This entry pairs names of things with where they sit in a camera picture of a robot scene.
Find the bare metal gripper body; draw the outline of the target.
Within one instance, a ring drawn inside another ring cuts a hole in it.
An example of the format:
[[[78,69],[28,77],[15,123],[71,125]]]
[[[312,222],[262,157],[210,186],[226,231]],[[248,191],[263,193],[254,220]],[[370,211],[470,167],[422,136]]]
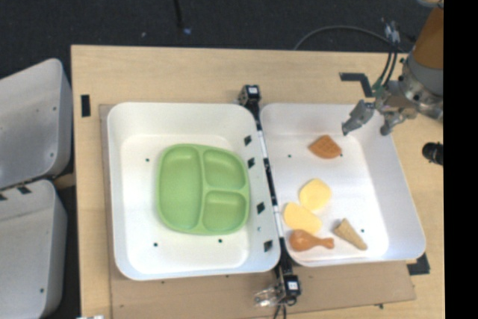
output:
[[[398,79],[388,82],[376,100],[376,109],[383,114],[396,113],[407,118],[421,114],[433,120],[443,120],[443,99],[421,83]]]

